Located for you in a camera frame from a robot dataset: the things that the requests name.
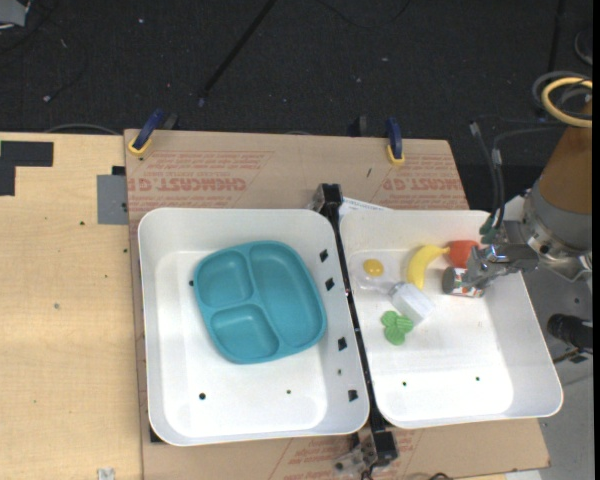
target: black tape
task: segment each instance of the black tape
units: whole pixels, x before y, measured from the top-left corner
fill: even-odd
[[[14,196],[16,167],[51,167],[53,142],[0,142],[0,196]]]

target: metal bracket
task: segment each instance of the metal bracket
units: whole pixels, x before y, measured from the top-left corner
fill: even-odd
[[[339,209],[340,206],[342,206],[343,201],[344,198],[342,197],[340,185],[323,183],[316,190],[309,207],[326,217],[333,227],[333,232],[336,238],[336,246],[338,249],[338,257],[340,259],[340,269],[342,270],[345,293],[347,296],[347,302],[349,304],[349,313],[351,315],[351,321],[353,322],[353,329],[355,331],[356,342],[358,345],[358,355],[362,364],[367,395],[369,396],[369,423],[371,426],[371,442],[373,443],[376,456],[374,466],[386,466],[398,457],[398,448],[396,446],[393,434],[386,429],[387,423],[378,409],[378,404],[376,402],[376,397],[373,390],[373,381],[371,380],[371,374],[369,372],[369,361],[367,359],[366,349],[362,339],[362,333],[360,331],[360,322],[358,320],[358,313],[353,300],[353,291],[351,289],[351,282],[349,280],[349,271],[347,269],[344,245],[342,243],[342,236],[340,234]]]
[[[371,436],[363,442],[355,439],[351,449],[336,459],[335,473],[341,477],[361,478],[362,474],[370,471],[377,461],[378,455]]]

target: black wire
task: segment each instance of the black wire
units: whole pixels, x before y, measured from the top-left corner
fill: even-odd
[[[478,145],[480,146],[480,151],[482,151],[482,154],[484,155],[484,159],[487,162],[487,167],[489,169],[489,175],[491,176],[491,190],[493,192],[493,199],[492,199],[492,203],[491,203],[491,213],[490,213],[490,217],[493,218],[496,214],[496,210],[498,208],[498,201],[499,201],[499,193],[500,193],[500,187],[498,186],[498,179],[496,177],[496,173],[495,173],[495,167],[493,165],[493,159],[491,158],[491,155],[489,154],[489,150],[487,149],[487,145],[484,143],[484,139],[482,138],[482,133],[480,132],[480,127],[478,126],[478,123],[475,121],[472,121],[470,124],[470,126],[474,126],[475,129],[471,130],[471,135],[473,135],[473,137],[478,141]]]
[[[34,0],[31,7],[29,8],[29,23],[32,21],[30,19],[30,15],[33,13],[38,14],[40,16],[40,19],[38,20],[37,23],[35,23],[34,25],[31,25],[30,27],[27,26],[27,29],[25,29],[24,31],[24,35],[20,38],[18,38],[14,43],[12,43],[11,45],[3,48],[2,50],[0,50],[0,58],[3,58],[4,55],[6,55],[9,52],[12,52],[14,50],[16,50],[17,48],[19,48],[20,46],[28,46],[28,43],[31,39],[34,38],[35,33],[40,30],[40,28],[47,22],[50,20],[50,16],[53,13],[53,11],[56,10],[58,5],[58,0],[53,0],[53,4],[52,7],[46,7],[44,1],[42,0]],[[18,32],[20,32],[20,30],[16,30],[16,29],[10,29],[10,34],[12,34],[13,32],[15,32],[16,34]],[[11,65],[13,62],[16,62],[18,60],[20,60],[22,58],[21,56],[18,56],[14,59],[11,59],[9,61],[6,61],[2,64],[0,64],[0,69],[5,68],[9,65]]]
[[[536,78],[536,80],[533,82],[533,85],[531,86],[531,96],[533,97],[533,102],[536,105],[536,107],[544,109],[544,105],[542,104],[542,98],[540,97],[540,94],[542,93],[540,88],[544,88],[544,86],[548,85],[548,83],[550,83],[551,81],[565,77],[580,78],[582,81],[591,80],[590,77],[585,76],[581,73],[575,73],[573,71],[550,71],[548,73],[545,73],[544,75],[541,75],[538,78]]]
[[[53,25],[55,25],[56,27],[58,27],[61,31],[64,31],[65,34],[67,34],[67,37],[71,36],[73,38],[73,40],[78,43],[78,51],[81,51],[83,53],[83,61],[82,61],[82,65],[80,66],[78,72],[74,75],[74,77],[67,83],[61,85],[60,87],[58,87],[55,91],[46,94],[44,96],[44,101],[45,103],[50,103],[52,100],[54,100],[61,92],[66,91],[67,89],[73,87],[75,84],[77,84],[82,77],[84,76],[84,74],[86,73],[88,67],[89,67],[89,53],[88,50],[85,46],[84,43],[82,43],[76,35],[72,35],[71,32],[69,32],[69,30],[65,27],[63,27],[62,25],[58,24],[57,22],[53,21],[53,20],[49,20],[50,23],[52,23]]]
[[[520,125],[529,125],[529,126],[544,126],[544,127],[552,127],[556,126],[557,122],[547,122],[542,119],[527,119],[527,118],[514,118],[514,117],[504,117],[500,114],[479,114],[472,119],[472,122],[478,121],[486,121],[488,119],[497,119],[498,121],[502,121],[503,123],[510,124],[520,124]]]
[[[53,128],[49,128],[45,130],[44,133],[56,133],[64,130],[76,130],[76,129],[92,129],[98,130],[101,132],[106,132],[111,135],[122,135],[121,133],[116,132],[115,130],[111,130],[109,128],[105,128],[104,126],[99,126],[97,124],[89,124],[89,123],[69,123],[69,124],[61,124],[58,126],[54,126]]]
[[[320,5],[323,5],[324,7],[326,7],[327,9],[329,9],[330,11],[334,12],[335,14],[337,14],[338,16],[340,16],[344,21],[346,21],[350,25],[354,25],[356,27],[360,27],[360,28],[364,28],[364,29],[381,28],[381,27],[386,27],[387,25],[391,25],[400,16],[402,16],[402,14],[407,10],[407,7],[409,7],[409,4],[411,3],[411,0],[406,0],[406,2],[403,4],[403,6],[398,11],[398,13],[395,16],[393,16],[392,18],[390,18],[389,21],[386,21],[384,23],[379,23],[379,24],[376,24],[376,25],[362,25],[360,23],[356,23],[355,21],[351,20],[349,17],[345,16],[338,9],[336,9],[332,5],[328,4],[324,0],[313,0],[313,1],[319,3]]]
[[[563,127],[564,124],[557,122],[557,123],[552,123],[551,127],[554,128],[558,128],[558,127]],[[537,133],[537,132],[544,132],[547,130],[547,126],[539,126],[536,128],[525,128],[522,130],[513,130],[513,131],[509,131],[509,132],[503,132],[499,135],[496,136],[495,139],[493,139],[493,146],[491,148],[491,151],[494,153],[497,153],[498,155],[500,154],[500,148],[499,148],[499,144],[500,142],[502,142],[504,139],[507,139],[509,137],[514,137],[516,135],[522,135],[525,133]],[[493,229],[500,229],[500,226],[502,226],[502,221],[504,219],[504,207],[506,205],[506,199],[505,199],[505,190],[504,190],[504,177],[502,175],[502,163],[500,162],[493,162],[493,159],[491,159],[491,165],[493,166],[496,178],[497,178],[497,187],[498,187],[498,219],[496,221],[496,223],[493,226]]]

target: yellow banana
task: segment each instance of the yellow banana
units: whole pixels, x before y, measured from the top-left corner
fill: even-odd
[[[449,254],[449,247],[438,247],[437,245],[424,245],[416,251],[407,266],[407,282],[422,290],[424,287],[424,271],[436,258],[443,254]]]

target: orange cylinder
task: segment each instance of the orange cylinder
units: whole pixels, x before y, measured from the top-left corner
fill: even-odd
[[[593,100],[582,112],[592,115]],[[590,215],[593,203],[592,128],[569,126],[542,171],[538,189],[561,210]]]

